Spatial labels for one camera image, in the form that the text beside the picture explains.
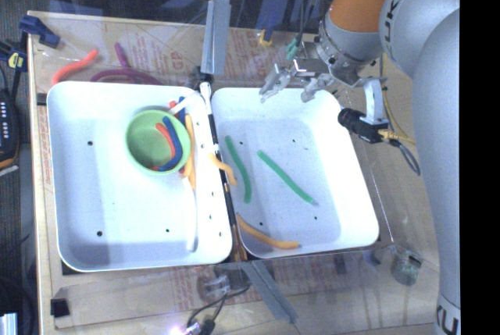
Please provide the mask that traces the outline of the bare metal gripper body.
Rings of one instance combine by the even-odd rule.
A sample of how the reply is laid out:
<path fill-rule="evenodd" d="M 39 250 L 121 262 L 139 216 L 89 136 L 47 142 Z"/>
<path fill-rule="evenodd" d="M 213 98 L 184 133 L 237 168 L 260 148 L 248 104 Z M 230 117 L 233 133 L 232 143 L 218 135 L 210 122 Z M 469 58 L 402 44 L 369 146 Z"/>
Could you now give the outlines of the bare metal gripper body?
<path fill-rule="evenodd" d="M 359 73 L 370 63 L 371 59 L 355 59 L 335 44 L 303 41 L 292 59 L 291 70 L 295 77 L 325 83 L 335 80 L 356 87 L 361 80 Z"/>

